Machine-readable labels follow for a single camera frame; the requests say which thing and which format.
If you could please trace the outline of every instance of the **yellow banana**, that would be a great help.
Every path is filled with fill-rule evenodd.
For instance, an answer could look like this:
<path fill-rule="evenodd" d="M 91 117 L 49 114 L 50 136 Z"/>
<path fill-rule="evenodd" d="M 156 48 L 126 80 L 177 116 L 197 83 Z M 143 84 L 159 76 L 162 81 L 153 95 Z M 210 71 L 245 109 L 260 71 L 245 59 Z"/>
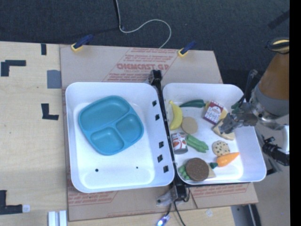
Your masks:
<path fill-rule="evenodd" d="M 173 121 L 170 123 L 169 128 L 171 130 L 175 130 L 177 128 L 179 128 L 182 124 L 183 121 L 183 113 L 182 113 L 182 109 L 175 105 L 172 100 L 169 101 L 169 103 L 171 104 L 171 107 L 173 109 L 173 113 L 174 113 L 174 118 Z"/>

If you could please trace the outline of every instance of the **table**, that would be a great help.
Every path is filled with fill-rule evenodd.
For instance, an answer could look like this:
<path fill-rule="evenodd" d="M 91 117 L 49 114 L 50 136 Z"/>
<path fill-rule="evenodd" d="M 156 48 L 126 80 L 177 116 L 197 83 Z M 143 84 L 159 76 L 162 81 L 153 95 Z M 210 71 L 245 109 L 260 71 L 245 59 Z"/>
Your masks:
<path fill-rule="evenodd" d="M 47 71 L 60 71 L 60 47 L 0 42 L 0 61 L 25 60 L 0 77 L 0 190 L 7 205 L 27 204 L 30 212 L 0 215 L 0 225 L 47 225 L 49 211 L 67 210 L 62 90 L 49 89 Z M 41 104 L 58 120 L 43 120 Z M 183 210 L 186 225 L 234 226 L 230 207 Z M 155 225 L 162 213 L 68 222 L 76 225 Z M 181 225 L 171 212 L 169 225 Z"/>

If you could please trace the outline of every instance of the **orange carrot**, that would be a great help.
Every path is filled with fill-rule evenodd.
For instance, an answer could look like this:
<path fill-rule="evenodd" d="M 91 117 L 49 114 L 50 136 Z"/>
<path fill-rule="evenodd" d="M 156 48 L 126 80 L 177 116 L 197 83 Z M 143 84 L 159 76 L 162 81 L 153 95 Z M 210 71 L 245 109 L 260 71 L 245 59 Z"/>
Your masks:
<path fill-rule="evenodd" d="M 224 167 L 224 166 L 228 165 L 230 162 L 232 162 L 235 158 L 237 158 L 237 156 L 239 154 L 240 153 L 237 152 L 237 153 L 229 153 L 229 154 L 219 156 L 216 159 L 216 162 L 217 162 L 219 167 Z"/>

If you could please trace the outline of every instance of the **blue and yellow clamp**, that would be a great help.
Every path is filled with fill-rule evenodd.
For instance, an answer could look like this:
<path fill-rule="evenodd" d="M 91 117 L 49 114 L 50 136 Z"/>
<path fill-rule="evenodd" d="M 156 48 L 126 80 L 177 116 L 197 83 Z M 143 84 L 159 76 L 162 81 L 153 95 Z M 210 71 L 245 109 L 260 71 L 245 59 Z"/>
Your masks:
<path fill-rule="evenodd" d="M 190 42 L 186 47 L 178 51 L 178 56 L 184 57 L 187 54 L 188 50 L 192 49 L 196 44 L 197 43 L 195 41 Z"/>
<path fill-rule="evenodd" d="M 83 45 L 88 44 L 93 39 L 93 35 L 89 34 L 83 38 L 81 38 L 79 41 L 71 45 L 71 49 L 74 52 L 77 52 L 83 48 Z"/>

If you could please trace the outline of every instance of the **cardboard sheet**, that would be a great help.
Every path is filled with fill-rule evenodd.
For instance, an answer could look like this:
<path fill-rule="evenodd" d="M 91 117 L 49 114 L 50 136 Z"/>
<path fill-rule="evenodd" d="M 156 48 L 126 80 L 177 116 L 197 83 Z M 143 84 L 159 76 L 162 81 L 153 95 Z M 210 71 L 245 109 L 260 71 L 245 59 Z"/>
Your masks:
<path fill-rule="evenodd" d="M 151 70 L 161 70 L 162 86 L 171 83 L 222 83 L 212 51 L 191 50 L 179 57 L 176 49 L 84 46 L 73 52 L 61 45 L 63 120 L 67 167 L 69 220 L 109 218 L 166 212 L 156 197 L 168 186 L 85 194 L 77 191 L 70 178 L 65 90 L 74 82 L 144 82 Z M 204 209 L 258 202 L 252 183 L 192 187 L 191 198 L 179 210 Z"/>

